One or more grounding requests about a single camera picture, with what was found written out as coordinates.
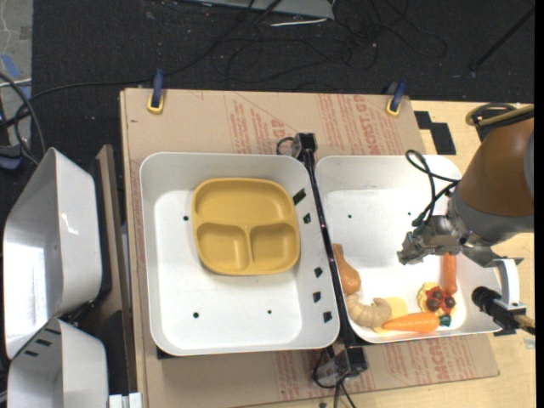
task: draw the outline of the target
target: yellow clamp pad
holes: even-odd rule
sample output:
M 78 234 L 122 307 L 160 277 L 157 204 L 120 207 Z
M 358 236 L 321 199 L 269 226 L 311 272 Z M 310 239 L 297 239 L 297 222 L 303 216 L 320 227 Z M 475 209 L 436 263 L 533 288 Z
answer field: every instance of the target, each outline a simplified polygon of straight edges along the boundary
M 399 113 L 400 113 L 400 105 L 399 107 L 397 107 L 397 110 L 391 110 L 391 102 L 393 101 L 393 99 L 389 99 L 388 101 L 388 105 L 387 107 L 385 108 L 385 111 L 387 112 L 388 115 L 390 116 L 398 116 Z
M 150 95 L 150 99 L 147 101 L 147 110 L 151 113 L 155 113 L 156 115 L 162 113 L 162 107 L 164 106 L 164 95 L 161 95 L 161 101 L 159 101 L 159 105 L 157 107 L 153 107 L 151 105 L 152 100 L 153 94 Z

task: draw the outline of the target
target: table surface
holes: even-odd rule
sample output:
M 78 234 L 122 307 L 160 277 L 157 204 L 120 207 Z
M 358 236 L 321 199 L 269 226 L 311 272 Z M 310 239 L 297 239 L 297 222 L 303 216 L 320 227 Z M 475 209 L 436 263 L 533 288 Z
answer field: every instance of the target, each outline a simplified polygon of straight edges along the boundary
M 449 126 L 456 155 L 446 156 L 464 172 L 479 146 L 479 137 L 473 127 L 468 126 L 465 115 L 480 103 L 411 101 L 414 111 L 427 111 L 434 122 L 446 122 Z M 122 126 L 126 127 L 122 117 Z M 436 154 L 431 133 L 422 130 L 422 139 L 427 154 Z M 123 157 L 125 167 L 131 161 L 127 138 L 123 140 Z M 133 222 L 130 201 L 127 202 L 127 222 Z M 527 314 L 535 317 L 535 265 L 534 234 L 520 234 L 509 241 L 495 247 L 497 253 L 509 257 L 521 257 L 524 261 L 519 265 L 520 299 L 527 305 Z M 137 339 L 141 336 L 141 328 L 134 327 Z M 437 406 L 471 406 L 472 408 L 536 406 L 536 348 L 535 337 L 524 331 L 515 335 L 495 337 L 488 335 L 500 374 L 497 377 L 448 382 L 420 387 L 392 389 L 363 394 L 351 394 L 351 399 L 359 408 L 375 407 L 431 407 Z M 137 364 L 142 367 L 141 353 L 136 353 Z M 306 399 L 294 402 L 259 405 L 269 408 L 316 408 L 321 403 L 332 405 L 332 399 Z M 340 406 L 349 406 L 342 397 Z

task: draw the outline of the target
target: yellow plate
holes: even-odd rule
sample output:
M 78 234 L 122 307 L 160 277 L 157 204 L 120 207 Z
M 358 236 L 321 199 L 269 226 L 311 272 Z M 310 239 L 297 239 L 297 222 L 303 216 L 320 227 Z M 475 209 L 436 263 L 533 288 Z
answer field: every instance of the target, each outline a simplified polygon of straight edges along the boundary
M 300 256 L 291 196 L 260 178 L 215 178 L 192 198 L 196 248 L 208 269 L 223 275 L 266 275 L 290 269 Z

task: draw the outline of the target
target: wooden table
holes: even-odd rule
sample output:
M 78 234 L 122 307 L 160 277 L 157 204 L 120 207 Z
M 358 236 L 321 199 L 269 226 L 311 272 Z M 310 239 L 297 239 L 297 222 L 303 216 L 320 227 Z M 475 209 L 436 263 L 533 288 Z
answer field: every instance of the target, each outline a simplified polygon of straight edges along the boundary
M 477 103 L 439 102 L 439 101 L 411 101 L 414 111 L 427 111 L 434 122 L 448 124 L 453 142 L 456 147 L 456 155 L 449 157 L 461 170 L 465 171 L 475 151 L 479 146 L 479 137 L 473 127 L 465 123 L 465 115 L 476 106 Z M 133 161 L 131 158 L 130 144 L 138 143 L 138 138 L 128 137 L 127 118 L 122 115 L 123 131 L 123 157 L 126 171 Z M 428 154 L 435 154 L 434 142 L 427 130 L 422 130 L 422 139 Z M 142 143 L 148 137 L 154 135 L 141 134 Z M 165 150 L 172 144 L 165 142 Z M 196 147 L 196 151 L 205 151 L 202 147 Z M 131 189 L 131 177 L 125 174 L 125 186 Z M 157 382 L 155 377 L 149 376 L 150 371 L 145 367 L 144 331 L 142 331 L 142 309 L 140 309 L 138 296 L 138 265 L 136 264 L 136 246 L 134 233 L 133 201 L 130 193 L 127 195 L 127 226 L 129 232 L 129 255 L 131 258 L 131 275 L 133 277 L 133 326 L 136 347 L 136 365 L 139 391 L 144 393 L 144 406 L 146 406 L 146 389 L 149 386 L 162 388 L 163 382 Z M 521 234 L 496 247 L 496 251 L 509 257 L 521 257 L 524 261 L 519 265 L 521 301 L 527 304 L 527 314 L 535 316 L 535 266 L 534 266 L 534 235 Z M 363 394 L 352 394 L 354 403 L 362 408 L 377 407 L 431 407 L 451 406 L 471 408 L 520 406 L 524 408 L 536 406 L 536 349 L 535 338 L 524 331 L 512 336 L 495 337 L 490 339 L 500 375 L 498 377 L 468 380 L 462 382 L 448 382 L 437 385 L 428 385 L 412 388 L 401 388 L 387 391 L 376 391 Z M 210 382 L 209 392 L 225 391 L 224 388 L 215 388 Z M 320 403 L 326 402 L 332 405 L 332 399 L 306 399 L 286 403 L 260 405 L 269 408 L 317 408 Z M 185 405 L 183 400 L 178 401 L 177 406 Z M 343 397 L 340 406 L 349 406 Z

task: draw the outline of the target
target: blue clamp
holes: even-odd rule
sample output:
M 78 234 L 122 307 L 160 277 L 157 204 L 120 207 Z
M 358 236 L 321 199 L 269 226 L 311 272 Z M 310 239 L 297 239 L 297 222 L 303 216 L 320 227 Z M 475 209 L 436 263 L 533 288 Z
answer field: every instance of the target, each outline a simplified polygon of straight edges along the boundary
M 14 171 L 23 162 L 22 150 L 19 144 L 0 145 L 0 169 Z
M 147 110 L 151 113 L 162 113 L 164 106 L 164 95 L 162 94 L 162 82 L 164 81 L 164 70 L 157 68 L 155 77 L 153 78 L 153 93 L 147 102 Z
M 400 113 L 400 102 L 402 101 L 402 97 L 405 94 L 406 90 L 406 80 L 400 79 L 399 83 L 396 84 L 396 87 L 394 88 L 393 97 L 389 99 L 388 105 L 385 109 L 385 111 L 390 116 L 398 116 Z

